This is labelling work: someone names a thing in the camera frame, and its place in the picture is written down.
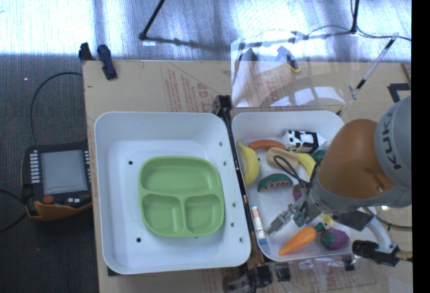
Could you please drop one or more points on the dark green round thing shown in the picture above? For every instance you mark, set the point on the dark green round thing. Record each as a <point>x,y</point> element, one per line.
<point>319,155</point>

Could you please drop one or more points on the white orange and blue packet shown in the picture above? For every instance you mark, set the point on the white orange and blue packet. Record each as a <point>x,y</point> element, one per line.
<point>258,224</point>

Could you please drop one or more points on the white plastic tray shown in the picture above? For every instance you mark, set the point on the white plastic tray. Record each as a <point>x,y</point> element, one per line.
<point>117,184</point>
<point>268,123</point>

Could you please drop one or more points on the yellow banana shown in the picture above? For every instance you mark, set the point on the yellow banana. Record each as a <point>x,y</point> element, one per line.
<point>251,164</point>
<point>307,160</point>

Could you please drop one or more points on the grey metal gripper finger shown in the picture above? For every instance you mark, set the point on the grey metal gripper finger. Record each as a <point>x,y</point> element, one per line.
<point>277,223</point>

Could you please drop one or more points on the green and red watermelon slice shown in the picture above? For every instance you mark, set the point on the green and red watermelon slice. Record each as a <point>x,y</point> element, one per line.
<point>273,182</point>

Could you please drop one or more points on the orange sausage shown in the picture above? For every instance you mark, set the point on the orange sausage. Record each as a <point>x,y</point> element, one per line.
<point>265,144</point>

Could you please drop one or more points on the purple round thing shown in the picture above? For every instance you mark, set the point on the purple round thing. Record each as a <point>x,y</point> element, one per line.
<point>297,192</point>

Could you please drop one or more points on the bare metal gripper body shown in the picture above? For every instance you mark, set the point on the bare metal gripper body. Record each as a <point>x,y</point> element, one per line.
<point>304,209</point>

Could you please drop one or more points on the brown cardboard board red print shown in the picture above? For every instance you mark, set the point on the brown cardboard board red print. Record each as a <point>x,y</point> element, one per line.
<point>161,86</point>

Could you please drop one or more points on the orange carrot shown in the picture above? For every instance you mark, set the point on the orange carrot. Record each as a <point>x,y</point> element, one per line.
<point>299,239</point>

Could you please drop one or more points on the black and white carton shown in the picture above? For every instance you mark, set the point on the black and white carton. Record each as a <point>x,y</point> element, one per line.
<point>302,140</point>

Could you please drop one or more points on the green divided plate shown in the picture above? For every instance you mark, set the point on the green divided plate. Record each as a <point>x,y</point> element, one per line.
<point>181,196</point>

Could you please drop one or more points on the purple grapes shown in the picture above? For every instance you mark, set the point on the purple grapes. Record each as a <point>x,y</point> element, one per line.
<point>334,238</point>

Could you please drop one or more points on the tan bread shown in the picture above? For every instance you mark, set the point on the tan bread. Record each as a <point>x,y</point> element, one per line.
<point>279,155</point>

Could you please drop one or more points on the black cylinder on white bracket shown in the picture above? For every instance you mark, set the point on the black cylinder on white bracket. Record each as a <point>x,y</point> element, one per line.
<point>373,249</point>

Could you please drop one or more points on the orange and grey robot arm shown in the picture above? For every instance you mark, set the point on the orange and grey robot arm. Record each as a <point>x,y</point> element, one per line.
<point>356,157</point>

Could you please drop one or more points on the yellow and white round thing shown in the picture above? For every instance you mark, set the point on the yellow and white round thing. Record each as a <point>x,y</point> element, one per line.
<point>327,219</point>

